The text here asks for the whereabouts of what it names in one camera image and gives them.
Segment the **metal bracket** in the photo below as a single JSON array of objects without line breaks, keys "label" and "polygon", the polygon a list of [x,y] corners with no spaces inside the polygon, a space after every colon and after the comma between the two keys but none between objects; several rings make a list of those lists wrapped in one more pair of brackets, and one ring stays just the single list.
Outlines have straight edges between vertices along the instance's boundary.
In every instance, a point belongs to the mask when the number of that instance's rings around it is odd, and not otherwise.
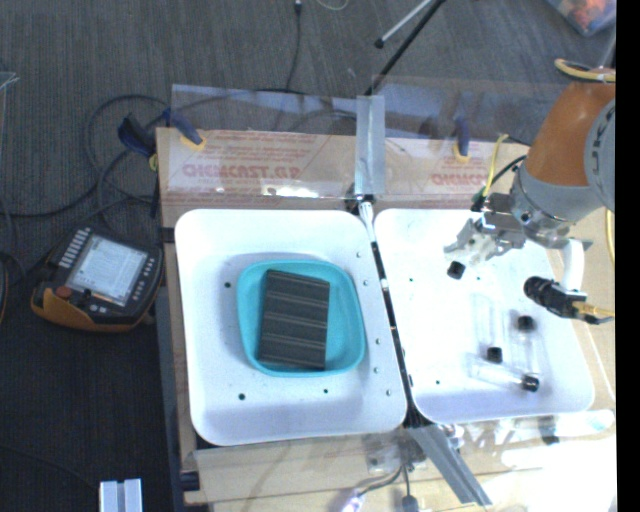
[{"label": "metal bracket", "polygon": [[447,481],[460,503],[491,505],[489,496],[484,492],[461,455],[452,447],[449,438],[436,424],[410,428],[408,433],[420,445],[438,471]]},{"label": "metal bracket", "polygon": [[384,96],[358,96],[354,194],[385,191]]},{"label": "metal bracket", "polygon": [[100,482],[100,512],[142,512],[142,481]]}]

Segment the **clear plastic tube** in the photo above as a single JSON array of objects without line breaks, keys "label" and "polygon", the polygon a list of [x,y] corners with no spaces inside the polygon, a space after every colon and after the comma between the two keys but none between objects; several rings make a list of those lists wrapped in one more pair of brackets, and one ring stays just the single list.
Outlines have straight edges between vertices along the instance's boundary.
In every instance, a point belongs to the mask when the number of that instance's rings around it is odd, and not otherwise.
[{"label": "clear plastic tube", "polygon": [[518,318],[517,329],[511,336],[511,365],[522,373],[540,378],[539,351],[541,340],[535,320],[528,315]]},{"label": "clear plastic tube", "polygon": [[471,314],[473,315],[473,335],[480,352],[500,346],[504,339],[503,320],[496,301],[480,293],[472,293]]},{"label": "clear plastic tube", "polygon": [[492,363],[480,357],[470,359],[469,376],[509,389],[536,392],[540,387],[540,380],[537,376],[526,374],[510,365]]}]

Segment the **white tray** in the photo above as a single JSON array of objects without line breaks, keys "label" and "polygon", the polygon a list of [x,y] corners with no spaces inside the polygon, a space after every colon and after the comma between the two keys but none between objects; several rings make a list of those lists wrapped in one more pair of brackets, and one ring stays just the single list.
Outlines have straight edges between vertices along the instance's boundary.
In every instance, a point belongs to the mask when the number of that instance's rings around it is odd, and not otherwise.
[{"label": "white tray", "polygon": [[[593,401],[593,383],[570,320],[536,305],[523,292],[531,276],[553,278],[545,249],[520,250],[447,275],[443,248],[470,218],[469,211],[390,209],[374,227],[413,383],[413,400],[436,423],[577,412]],[[537,392],[496,386],[471,377],[469,358],[489,341],[505,350],[519,315],[538,324],[541,385]]]},{"label": "white tray", "polygon": [[[388,432],[407,403],[366,229],[340,211],[192,210],[175,228],[191,419],[222,446]],[[273,377],[247,360],[235,284],[250,264],[314,258],[354,281],[367,347],[346,373]]]}]

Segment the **tripod leg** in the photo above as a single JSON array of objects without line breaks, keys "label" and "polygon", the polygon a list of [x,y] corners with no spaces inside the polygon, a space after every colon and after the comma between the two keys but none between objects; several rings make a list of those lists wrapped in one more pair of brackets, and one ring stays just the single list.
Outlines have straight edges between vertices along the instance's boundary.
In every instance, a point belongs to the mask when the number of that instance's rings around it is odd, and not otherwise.
[{"label": "tripod leg", "polygon": [[422,9],[424,9],[429,2],[433,0],[425,0],[420,5],[415,7],[409,14],[407,14],[404,18],[402,18],[391,30],[389,30],[386,34],[384,34],[381,38],[376,40],[374,43],[376,48],[382,48],[384,43],[389,39],[393,34],[395,34],[398,30],[400,30],[404,25],[413,18],[416,14],[418,14]]},{"label": "tripod leg", "polygon": [[433,0],[433,4],[429,7],[429,10],[427,11],[427,13],[422,17],[418,25],[416,25],[416,27],[411,31],[411,34],[409,34],[409,37],[407,37],[407,39],[405,39],[404,42],[400,45],[400,48],[398,48],[398,50],[393,55],[393,57],[389,59],[389,62],[387,62],[387,64],[384,66],[382,71],[380,71],[378,76],[376,76],[376,78],[373,81],[373,84],[371,85],[371,87],[369,87],[366,90],[366,92],[364,93],[364,96],[371,96],[373,94],[373,92],[376,90],[378,85],[380,85],[380,82],[384,80],[384,78],[387,76],[389,71],[391,71],[393,66],[395,66],[398,60],[400,60],[400,58],[402,57],[402,54],[407,50],[407,48],[409,48],[413,40],[418,36],[420,31],[424,28],[424,26],[429,22],[431,17],[436,13],[438,8],[445,1],[446,0]]}]

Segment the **blue bowl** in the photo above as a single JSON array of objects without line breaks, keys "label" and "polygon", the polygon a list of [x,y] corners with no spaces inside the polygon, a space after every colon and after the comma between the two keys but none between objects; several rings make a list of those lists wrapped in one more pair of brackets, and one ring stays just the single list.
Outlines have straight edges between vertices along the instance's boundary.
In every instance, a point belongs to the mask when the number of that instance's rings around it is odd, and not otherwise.
[{"label": "blue bowl", "polygon": [[[330,284],[327,346],[324,370],[297,369],[258,361],[262,302],[268,270],[323,279]],[[364,357],[366,336],[353,281],[340,267],[316,260],[270,260],[254,263],[240,274],[237,284],[240,335],[251,364],[273,377],[324,377],[355,368]]]}]

